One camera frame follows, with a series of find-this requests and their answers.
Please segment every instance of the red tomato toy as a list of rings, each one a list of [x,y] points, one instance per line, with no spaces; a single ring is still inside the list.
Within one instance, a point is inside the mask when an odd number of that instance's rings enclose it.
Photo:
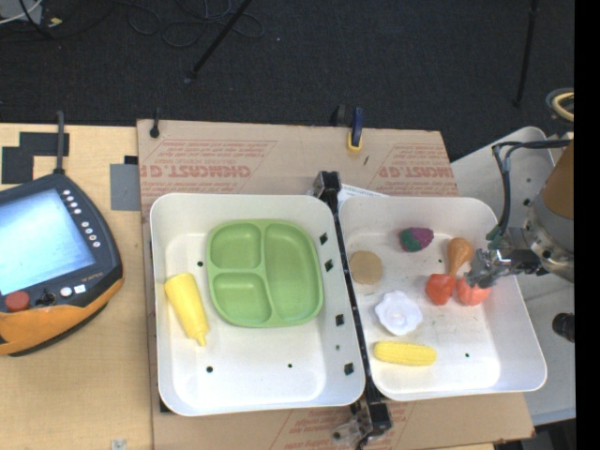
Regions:
[[[435,305],[445,305],[452,292],[457,286],[457,279],[453,275],[447,274],[431,274],[425,293]]]
[[[486,298],[489,297],[489,293],[491,292],[490,288],[481,289],[476,283],[475,286],[472,287],[471,285],[469,285],[469,283],[467,283],[465,277],[461,278],[458,281],[457,290],[458,300],[470,307],[479,305],[481,302],[483,302]]]

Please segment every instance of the green plate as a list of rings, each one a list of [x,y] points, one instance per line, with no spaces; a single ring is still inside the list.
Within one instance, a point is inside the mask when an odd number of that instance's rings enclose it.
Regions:
[[[319,313],[319,258],[298,225],[275,219],[231,221],[210,232],[207,246],[211,298],[227,322],[289,326]]]

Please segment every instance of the tripod leg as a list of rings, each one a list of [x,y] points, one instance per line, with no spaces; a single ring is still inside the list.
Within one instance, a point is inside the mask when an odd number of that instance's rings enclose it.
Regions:
[[[240,8],[237,9],[235,14],[229,19],[227,24],[221,30],[221,33],[218,34],[217,38],[215,38],[215,41],[210,45],[210,47],[208,47],[206,52],[204,52],[204,55],[202,56],[202,58],[198,61],[198,63],[194,66],[194,68],[189,72],[189,76],[188,76],[188,78],[186,78],[186,83],[189,83],[189,82],[191,82],[192,79],[196,78],[196,76],[198,75],[198,72],[203,67],[203,65],[206,63],[206,60],[208,60],[210,58],[210,56],[213,54],[213,52],[218,47],[220,42],[227,36],[227,34],[229,34],[230,30],[233,28],[235,23],[242,16],[242,13],[244,13],[244,10],[246,10],[246,8],[248,8],[248,5],[250,5],[251,1],[252,0],[244,0],[244,2],[242,2],[242,5],[240,5]]]
[[[525,41],[525,54],[523,55],[523,65],[521,67],[521,76],[518,81],[517,97],[515,104],[520,105],[523,99],[523,88],[525,87],[525,78],[529,68],[529,57],[532,51],[533,29],[535,28],[535,17],[539,11],[539,0],[532,0],[532,5],[529,9],[529,26],[527,28],[527,40]]]

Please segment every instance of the button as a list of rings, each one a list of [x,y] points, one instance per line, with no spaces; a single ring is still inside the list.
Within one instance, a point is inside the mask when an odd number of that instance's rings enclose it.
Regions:
[[[9,293],[5,299],[8,311],[22,311],[29,308],[29,293],[24,290],[18,290],[13,293]]]

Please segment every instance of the screen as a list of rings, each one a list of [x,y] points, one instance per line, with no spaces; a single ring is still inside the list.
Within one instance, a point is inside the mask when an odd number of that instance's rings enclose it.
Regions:
[[[0,293],[95,263],[54,189],[0,204]]]

